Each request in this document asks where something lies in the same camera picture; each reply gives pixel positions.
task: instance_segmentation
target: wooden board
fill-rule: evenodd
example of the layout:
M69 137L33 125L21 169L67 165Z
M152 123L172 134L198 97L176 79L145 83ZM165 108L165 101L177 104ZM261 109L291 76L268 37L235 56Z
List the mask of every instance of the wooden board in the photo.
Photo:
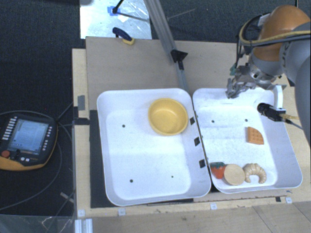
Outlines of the wooden board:
M310 232L311 223L292 204L255 206L272 233Z
M253 208L94 218L94 232L109 233L270 233Z
M105 48L112 48L115 52L118 51L116 43L117 39L109 39L109 38L101 38L98 41L98 45L102 45ZM144 44L155 45L155 51L159 51L160 55L165 58L165 54L161 45L158 41L148 41L144 42ZM186 77L191 91L193 92L197 88L201 87L224 87L226 80L228 78L228 69L232 65L232 61L235 60L235 44L225 44L225 43L206 43L206 42L176 42L178 48L182 51L189 51L189 55L184 60L185 67L187 67ZM86 99L88 98L88 86L85 87L85 80L82 81L81 75L86 77L86 51L85 50L73 50L73 68L75 69L73 72L73 84L74 84L74 99L76 100L77 95L85 95ZM132 58L137 58L137 56L144 56L144 58L148 58L148 55L144 55L143 53L135 53L131 52L133 55ZM120 79L116 74L111 73L107 67L104 68L105 65L109 64L109 58L106 56L107 61L101 61L101 65L98 65L98 68L105 69L109 74L108 79L103 76L98 75L97 81L93 83L93 81L89 83L99 85L98 91L101 93L104 88L101 87L103 80L107 82L107 84L118 85L117 87L121 87L121 89L126 89L128 85L127 81L124 81L124 78ZM120 62L128 63L122 57L122 51L119 54ZM149 62L152 67L156 67L158 62ZM286 83L287 80L283 77L279 80L278 83ZM91 92L93 95L93 104L90 105L91 108L96 108L94 101L96 101L97 97L94 95L95 93ZM287 87L284 90L284 107L287 109L288 114L297 115L296 107L294 103L294 89L292 87ZM290 136L290 139L293 144L293 148L295 150L299 165L302 169L303 173L303 183L299 188L294 189L285 189L285 190L270 190L270 191L260 191L254 193L241 193L241 194L208 194L203 198L195 199L195 203L190 204L157 204L153 206L148 205L140 205L140 206L130 206L126 208L127 215L149 215L149 214L157 214L158 211L167 211L168 213L183 213L189 211L209 211L210 210L210 201L215 201L219 209L222 208L237 208L237 207L251 207L251 206L260 206L265 204L277 205L280 202L276 202L275 197L283 197L290 196L294 202L300 201L310 201L311 200L311 187L310 187L310 148L309 145L304 138L303 132L298 130L296 127L291 125L287 126L287 130ZM99 209L91 209L90 208L90 190L89 186L89 176L88 170L86 168L89 167L89 142L88 142L88 134L89 132L88 126L79 126L78 133L75 138L76 147L76 170L80 172L77 175L77 208L79 210L85 211L85 216L81 217L94 217L94 216L117 216L118 208L99 208Z
M189 53L183 63L191 96L198 88L226 87L235 44L176 41L176 45ZM86 62L91 110L106 90L178 87L175 66L159 40L137 39L129 46L118 38L87 37Z
M294 206L311 222L311 201L297 202Z

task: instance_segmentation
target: blue tape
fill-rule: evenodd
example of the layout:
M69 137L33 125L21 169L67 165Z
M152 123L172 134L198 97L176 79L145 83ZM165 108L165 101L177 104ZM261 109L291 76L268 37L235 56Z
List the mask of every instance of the blue tape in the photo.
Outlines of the blue tape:
M117 10L117 12L116 12L115 14L112 13L113 8L114 8L114 6L109 6L109 7L107 7L107 11L108 11L108 13L109 13L112 17L115 17L115 16L118 15L118 13L121 13L120 8L118 8L118 10Z

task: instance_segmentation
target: white bracket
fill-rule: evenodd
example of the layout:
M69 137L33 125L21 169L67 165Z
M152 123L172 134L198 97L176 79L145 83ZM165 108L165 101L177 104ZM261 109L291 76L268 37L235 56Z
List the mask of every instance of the white bracket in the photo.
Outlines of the white bracket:
M118 209L118 216L125 216L125 215L126 215L125 208L119 208Z
M284 110L283 109L283 88L281 85L277 84L273 90L274 94L274 108L275 110Z
M74 222L75 233L93 233L93 220L91 218L81 220L77 219Z
M86 216L86 211L85 210L78 210L78 217L84 217Z
M270 15L270 13L265 14L259 18L258 27L262 26L265 23L265 21L268 19L269 15Z
M286 203L288 203L288 204L292 204L293 203L293 200L292 200L291 197L286 197L285 200L286 200Z
M211 210L217 210L217 204L216 203L210 203L210 209Z

